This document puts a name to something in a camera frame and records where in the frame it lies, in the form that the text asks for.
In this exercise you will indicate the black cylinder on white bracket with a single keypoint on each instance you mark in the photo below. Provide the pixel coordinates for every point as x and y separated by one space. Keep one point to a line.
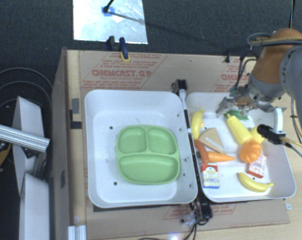
269 132

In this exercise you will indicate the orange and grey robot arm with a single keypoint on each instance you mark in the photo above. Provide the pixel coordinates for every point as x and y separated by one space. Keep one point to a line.
270 64

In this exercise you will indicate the orange and white carton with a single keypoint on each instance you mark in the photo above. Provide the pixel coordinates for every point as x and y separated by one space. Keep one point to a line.
256 167

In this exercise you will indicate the orange croissant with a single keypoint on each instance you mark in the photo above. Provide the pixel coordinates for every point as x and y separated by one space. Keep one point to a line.
250 151

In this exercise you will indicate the red and white carton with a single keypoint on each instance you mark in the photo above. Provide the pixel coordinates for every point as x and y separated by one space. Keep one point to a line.
210 175

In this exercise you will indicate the yellow mustard bottle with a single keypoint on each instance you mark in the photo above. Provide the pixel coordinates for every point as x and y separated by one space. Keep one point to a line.
239 130

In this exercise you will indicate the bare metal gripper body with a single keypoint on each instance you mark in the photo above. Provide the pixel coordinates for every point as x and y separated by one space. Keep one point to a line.
248 99

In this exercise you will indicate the orange sausage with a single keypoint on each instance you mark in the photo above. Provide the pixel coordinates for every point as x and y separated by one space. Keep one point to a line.
200 149

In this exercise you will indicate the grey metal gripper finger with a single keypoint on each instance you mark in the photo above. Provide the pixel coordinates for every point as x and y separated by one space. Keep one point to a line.
224 106
245 111

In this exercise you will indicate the green flat toy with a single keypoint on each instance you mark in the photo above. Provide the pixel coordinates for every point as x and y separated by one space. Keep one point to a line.
236 115

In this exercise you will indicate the green divided plate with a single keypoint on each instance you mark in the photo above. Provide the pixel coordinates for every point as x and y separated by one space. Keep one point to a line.
145 156

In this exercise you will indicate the yellow banana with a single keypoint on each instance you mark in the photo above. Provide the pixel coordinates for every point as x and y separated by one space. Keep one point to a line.
253 184
196 124

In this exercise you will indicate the white plastic tray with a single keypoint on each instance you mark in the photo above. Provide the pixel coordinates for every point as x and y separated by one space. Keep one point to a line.
103 159
278 174

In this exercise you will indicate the thin black and white rod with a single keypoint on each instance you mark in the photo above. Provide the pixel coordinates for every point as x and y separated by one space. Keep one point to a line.
190 134

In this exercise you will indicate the tan cheese wedge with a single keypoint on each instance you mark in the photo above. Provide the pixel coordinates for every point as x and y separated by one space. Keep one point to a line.
211 140

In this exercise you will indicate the orange carrot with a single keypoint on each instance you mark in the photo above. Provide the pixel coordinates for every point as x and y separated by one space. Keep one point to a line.
219 157

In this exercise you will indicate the brown cardboard board red print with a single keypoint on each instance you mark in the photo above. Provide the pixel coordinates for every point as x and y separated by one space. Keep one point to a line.
130 71

